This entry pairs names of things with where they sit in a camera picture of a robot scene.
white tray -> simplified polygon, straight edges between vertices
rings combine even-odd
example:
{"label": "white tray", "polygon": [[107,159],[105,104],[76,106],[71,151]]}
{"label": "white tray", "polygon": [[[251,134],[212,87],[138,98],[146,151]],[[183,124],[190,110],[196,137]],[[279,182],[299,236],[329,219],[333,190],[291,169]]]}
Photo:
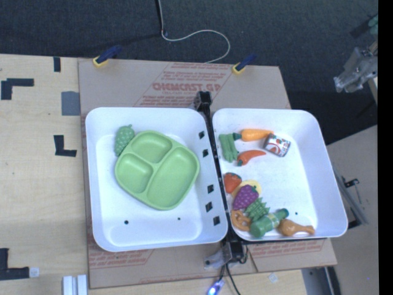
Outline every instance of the white tray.
{"label": "white tray", "polygon": [[[343,206],[332,165],[317,120],[306,111],[290,109],[220,109],[213,115],[214,134],[222,176],[227,172],[240,175],[243,180],[255,179],[262,185],[260,197],[270,207],[270,212],[280,208],[289,211],[288,219],[302,225],[312,225],[314,235],[295,234],[282,236],[277,230],[266,233],[262,239],[249,232],[235,232],[243,239],[288,240],[294,238],[338,237],[346,232],[348,220]],[[222,155],[219,135],[246,128],[272,130],[281,138],[291,141],[284,157],[267,154],[252,159],[238,167]],[[244,142],[236,140],[239,152],[263,149],[263,140]],[[226,194],[232,209],[232,195]]]}
{"label": "white tray", "polygon": [[[135,133],[163,133],[198,157],[199,175],[175,209],[151,208],[118,185],[114,176],[115,134],[129,124]],[[198,112],[185,108],[97,108],[86,117],[86,135],[93,235],[101,248],[142,250],[214,243],[225,237],[224,203],[206,123]]]}

soda can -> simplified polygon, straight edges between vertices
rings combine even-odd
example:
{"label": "soda can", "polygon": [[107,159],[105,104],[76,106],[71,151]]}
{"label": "soda can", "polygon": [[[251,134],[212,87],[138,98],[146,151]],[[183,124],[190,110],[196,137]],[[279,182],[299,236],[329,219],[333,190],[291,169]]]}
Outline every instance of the soda can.
{"label": "soda can", "polygon": [[272,152],[280,157],[287,154],[290,141],[285,140],[276,136],[274,133],[270,133],[263,144],[263,148],[269,152]]}

toy strawberry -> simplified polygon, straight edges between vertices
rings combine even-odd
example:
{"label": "toy strawberry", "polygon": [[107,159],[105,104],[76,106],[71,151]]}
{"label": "toy strawberry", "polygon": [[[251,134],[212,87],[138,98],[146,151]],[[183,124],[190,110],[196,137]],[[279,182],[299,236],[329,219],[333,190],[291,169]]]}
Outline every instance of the toy strawberry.
{"label": "toy strawberry", "polygon": [[247,208],[252,202],[257,200],[259,197],[259,193],[252,187],[247,184],[240,188],[238,194],[233,200],[232,208],[234,210],[240,210]]}

table surface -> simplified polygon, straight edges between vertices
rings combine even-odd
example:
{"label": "table surface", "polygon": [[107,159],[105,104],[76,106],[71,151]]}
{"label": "table surface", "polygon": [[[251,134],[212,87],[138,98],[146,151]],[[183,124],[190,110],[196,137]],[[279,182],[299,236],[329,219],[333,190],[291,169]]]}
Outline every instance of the table surface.
{"label": "table surface", "polygon": [[[79,91],[76,58],[0,55],[0,80],[34,78],[34,87],[12,88],[0,100],[0,248],[9,267],[38,267],[39,277],[0,281],[1,294],[60,294],[61,279],[88,275],[84,177],[79,116],[62,116],[61,92]],[[76,157],[55,156],[54,135]],[[306,294],[301,270],[237,275],[241,294]],[[213,278],[118,288],[89,294],[206,294]],[[220,294],[235,294],[225,277]]]}

green plate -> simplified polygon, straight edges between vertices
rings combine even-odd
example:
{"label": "green plate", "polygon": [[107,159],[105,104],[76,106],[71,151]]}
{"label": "green plate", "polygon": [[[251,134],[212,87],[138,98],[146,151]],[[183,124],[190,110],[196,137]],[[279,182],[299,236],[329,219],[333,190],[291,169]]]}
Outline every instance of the green plate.
{"label": "green plate", "polygon": [[138,133],[115,165],[115,177],[130,195],[158,210],[177,207],[192,188],[200,164],[196,155],[156,131]]}

